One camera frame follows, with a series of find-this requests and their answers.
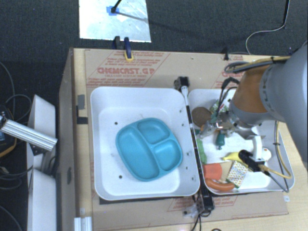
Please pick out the black cylinder on white bracket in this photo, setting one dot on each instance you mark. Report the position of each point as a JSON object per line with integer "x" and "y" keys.
{"x": 250, "y": 161}

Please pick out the beige bread slice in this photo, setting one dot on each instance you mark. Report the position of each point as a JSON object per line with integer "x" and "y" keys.
{"x": 226, "y": 171}

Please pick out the white plastic tray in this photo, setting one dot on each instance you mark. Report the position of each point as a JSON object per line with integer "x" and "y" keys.
{"x": 252, "y": 182}
{"x": 108, "y": 177}

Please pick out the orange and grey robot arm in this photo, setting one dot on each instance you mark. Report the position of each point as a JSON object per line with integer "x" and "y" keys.
{"x": 276, "y": 90}

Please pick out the brown cardboard board red print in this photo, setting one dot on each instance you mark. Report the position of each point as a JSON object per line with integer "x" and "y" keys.
{"x": 134, "y": 73}

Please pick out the yellow patterned packet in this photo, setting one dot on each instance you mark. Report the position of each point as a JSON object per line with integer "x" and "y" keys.
{"x": 237, "y": 174}

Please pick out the green toy vegetable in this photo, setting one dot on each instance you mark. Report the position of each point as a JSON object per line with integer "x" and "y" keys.
{"x": 201, "y": 151}

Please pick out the brown round biscuit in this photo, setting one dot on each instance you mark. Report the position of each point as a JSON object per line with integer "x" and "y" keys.
{"x": 201, "y": 116}

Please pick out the thin black and white rod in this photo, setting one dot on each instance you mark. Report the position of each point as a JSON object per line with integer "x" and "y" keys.
{"x": 192, "y": 131}

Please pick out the teal green bottle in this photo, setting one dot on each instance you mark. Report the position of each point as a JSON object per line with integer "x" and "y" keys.
{"x": 220, "y": 141}

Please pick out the blue divided plate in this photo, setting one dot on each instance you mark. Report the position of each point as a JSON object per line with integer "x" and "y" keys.
{"x": 144, "y": 150}

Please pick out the orange sausage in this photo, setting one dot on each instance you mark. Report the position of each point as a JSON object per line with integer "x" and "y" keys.
{"x": 219, "y": 186}

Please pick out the orange carrot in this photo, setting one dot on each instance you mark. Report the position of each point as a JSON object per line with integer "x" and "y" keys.
{"x": 213, "y": 171}

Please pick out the green and white packet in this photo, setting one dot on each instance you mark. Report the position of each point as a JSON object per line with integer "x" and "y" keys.
{"x": 215, "y": 109}

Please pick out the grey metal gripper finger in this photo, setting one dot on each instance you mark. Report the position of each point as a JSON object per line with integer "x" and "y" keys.
{"x": 228, "y": 132}
{"x": 207, "y": 130}

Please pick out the yellow banana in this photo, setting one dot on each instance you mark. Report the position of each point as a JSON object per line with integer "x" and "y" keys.
{"x": 232, "y": 156}

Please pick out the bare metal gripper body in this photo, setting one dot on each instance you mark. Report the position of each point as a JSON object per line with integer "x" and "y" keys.
{"x": 225, "y": 121}

